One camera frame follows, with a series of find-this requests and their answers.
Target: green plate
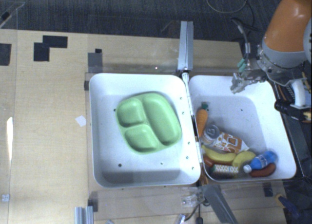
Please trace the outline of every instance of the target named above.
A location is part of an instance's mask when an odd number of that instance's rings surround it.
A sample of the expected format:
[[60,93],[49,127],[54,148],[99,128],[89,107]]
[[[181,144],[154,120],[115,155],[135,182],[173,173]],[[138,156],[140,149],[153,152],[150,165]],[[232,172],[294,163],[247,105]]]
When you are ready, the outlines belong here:
[[116,117],[129,147],[141,154],[170,147],[182,137],[175,111],[158,93],[144,93],[121,101]]

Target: wooden table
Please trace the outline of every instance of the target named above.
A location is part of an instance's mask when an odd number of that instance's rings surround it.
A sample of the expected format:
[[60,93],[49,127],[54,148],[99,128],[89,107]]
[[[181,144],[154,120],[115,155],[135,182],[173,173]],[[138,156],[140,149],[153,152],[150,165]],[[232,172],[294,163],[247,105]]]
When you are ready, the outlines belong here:
[[[10,30],[3,31],[9,36]],[[34,42],[42,42],[43,35],[67,36],[68,47],[50,48],[49,62],[34,62]],[[162,64],[177,59],[179,40],[32,31],[18,31],[17,40],[9,224],[74,223],[75,207],[86,207],[89,196],[87,132],[75,120],[86,117],[83,85],[88,52],[101,48],[104,64],[154,65],[155,59]],[[194,41],[195,66],[211,73],[233,71],[240,58],[237,43]],[[0,77],[6,83],[11,80],[4,68]],[[280,191],[282,185],[274,184],[274,194]],[[240,223],[286,223],[273,197],[264,197],[262,184],[224,193]],[[202,211],[208,223],[219,223],[211,207]],[[174,213],[112,221],[172,224],[176,217]]]

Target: blue water bottle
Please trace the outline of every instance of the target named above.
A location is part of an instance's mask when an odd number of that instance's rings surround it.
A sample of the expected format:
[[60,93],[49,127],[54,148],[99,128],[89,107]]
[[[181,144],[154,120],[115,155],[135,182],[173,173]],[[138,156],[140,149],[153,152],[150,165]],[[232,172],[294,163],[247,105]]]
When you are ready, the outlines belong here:
[[253,169],[265,168],[270,163],[274,163],[277,155],[273,151],[266,151],[256,156],[248,165],[244,166],[245,173],[250,173]]

